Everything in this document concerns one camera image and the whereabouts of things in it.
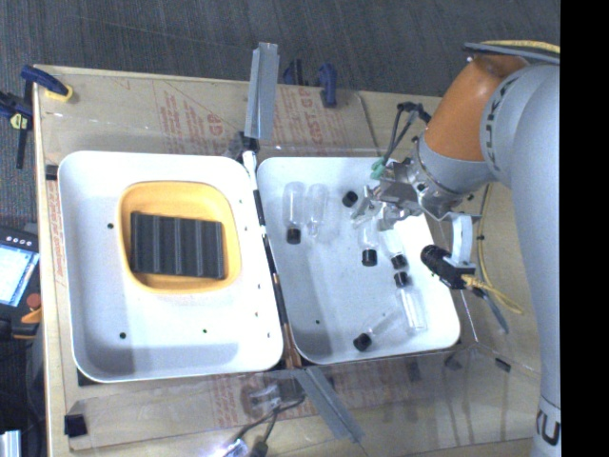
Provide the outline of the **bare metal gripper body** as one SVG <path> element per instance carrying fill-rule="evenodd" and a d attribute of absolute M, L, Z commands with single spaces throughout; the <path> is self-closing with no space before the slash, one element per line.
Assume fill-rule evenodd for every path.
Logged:
<path fill-rule="evenodd" d="M 464 193 L 454 192 L 438 183 L 419 162 L 378 162 L 372 169 L 378 182 L 373 197 L 400 211 L 401 216 L 421 213 L 442 220 L 463 201 Z"/>

